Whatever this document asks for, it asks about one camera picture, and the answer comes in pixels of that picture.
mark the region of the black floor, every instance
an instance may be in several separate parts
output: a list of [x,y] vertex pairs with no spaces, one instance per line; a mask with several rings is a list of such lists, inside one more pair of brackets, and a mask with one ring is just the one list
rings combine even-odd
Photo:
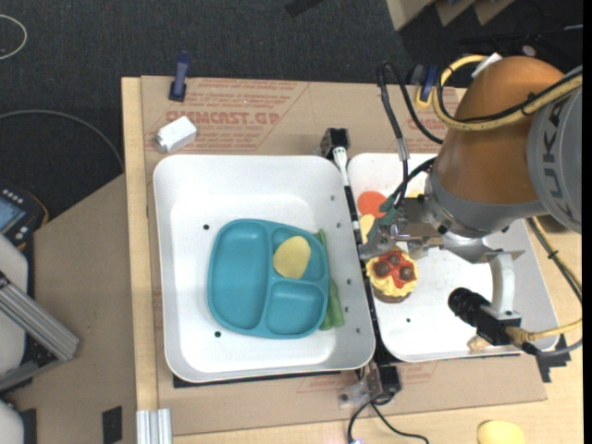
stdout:
[[[443,28],[433,7],[395,32],[385,0],[326,0],[296,15],[296,0],[0,0],[29,40],[0,59],[0,178],[31,191],[57,216],[120,173],[96,133],[53,116],[86,120],[122,154],[120,78],[171,74],[181,49],[190,76],[375,82],[389,60],[401,74],[417,63],[440,67],[464,52],[520,52],[463,40],[538,34],[583,23],[583,0],[518,0],[486,26],[469,9]],[[21,33],[0,18],[0,58]],[[546,34],[534,46],[562,70],[582,64],[583,33]]]

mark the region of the wooden table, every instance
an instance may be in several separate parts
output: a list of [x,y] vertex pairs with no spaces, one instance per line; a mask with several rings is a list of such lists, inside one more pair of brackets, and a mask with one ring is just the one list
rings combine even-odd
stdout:
[[[147,193],[142,128],[142,85],[137,78],[122,80],[124,141],[129,212],[129,258],[133,307],[136,395],[139,410],[159,408],[154,346],[154,313],[152,302],[149,229],[146,215]],[[549,234],[566,262],[581,277],[581,237],[569,232]],[[536,254],[545,254],[537,243]],[[541,270],[549,284],[560,324],[579,317],[579,306],[552,262],[543,262]],[[568,342],[578,338],[579,331],[567,335]],[[474,443],[477,426],[492,419],[513,421],[524,431],[528,443],[583,442],[583,358],[582,349],[571,354],[563,368],[553,368],[552,382],[546,385],[548,399],[515,405],[500,405],[445,412],[392,416],[393,425],[401,430],[422,434],[430,443]],[[284,425],[260,429],[196,434],[175,438],[176,443],[344,443],[346,421]],[[394,437],[378,418],[360,419],[354,433],[364,442],[414,442]]]

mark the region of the blue plate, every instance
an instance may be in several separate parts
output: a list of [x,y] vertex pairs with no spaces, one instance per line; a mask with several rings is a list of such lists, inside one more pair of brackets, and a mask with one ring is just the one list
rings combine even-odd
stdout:
[[[311,258],[300,279],[282,277],[273,254],[287,239],[301,236]],[[208,306],[223,326],[273,339],[305,337],[327,311],[327,252],[311,233],[257,219],[226,224],[216,236],[207,281]]]

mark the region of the white tray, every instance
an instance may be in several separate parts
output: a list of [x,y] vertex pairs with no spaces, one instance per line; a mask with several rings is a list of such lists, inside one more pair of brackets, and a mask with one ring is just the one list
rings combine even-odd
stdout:
[[[355,369],[375,337],[337,168],[318,156],[176,154],[154,172],[166,359],[190,382]],[[220,326],[207,306],[217,232],[258,218],[327,234],[345,325],[302,339],[264,339]]]
[[[435,156],[413,154],[410,171]],[[364,191],[389,196],[401,182],[401,162],[396,154],[359,154],[348,165],[354,198]],[[410,182],[408,193],[423,192],[426,175]],[[557,326],[557,318],[540,273],[524,221],[514,222],[507,233],[491,235],[486,244],[492,249],[524,250],[514,262],[516,293],[514,309],[523,315],[522,326],[543,330]],[[487,347],[470,351],[467,342],[475,329],[456,317],[448,307],[450,293],[459,287],[491,299],[492,280],[488,265],[471,265],[453,253],[431,249],[417,260],[419,280],[411,296],[401,303],[376,303],[380,334],[388,351],[405,362],[517,353],[513,346]],[[536,342],[542,350],[553,347],[556,338]]]

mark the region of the white cable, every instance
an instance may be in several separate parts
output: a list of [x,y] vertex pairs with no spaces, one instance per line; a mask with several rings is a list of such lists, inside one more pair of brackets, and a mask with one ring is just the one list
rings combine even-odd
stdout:
[[17,49],[15,49],[12,53],[8,53],[7,55],[0,55],[0,61],[2,61],[3,59],[8,59],[9,57],[14,56],[22,48],[24,48],[25,44],[27,44],[27,40],[29,39],[29,34],[27,33],[27,29],[25,28],[25,25],[23,25],[17,19],[9,17],[8,15],[2,15],[1,13],[0,13],[0,19],[7,19],[8,21],[11,21],[12,23],[14,23],[18,27],[20,27],[22,29],[22,36],[23,36],[22,42],[20,43],[20,46]]

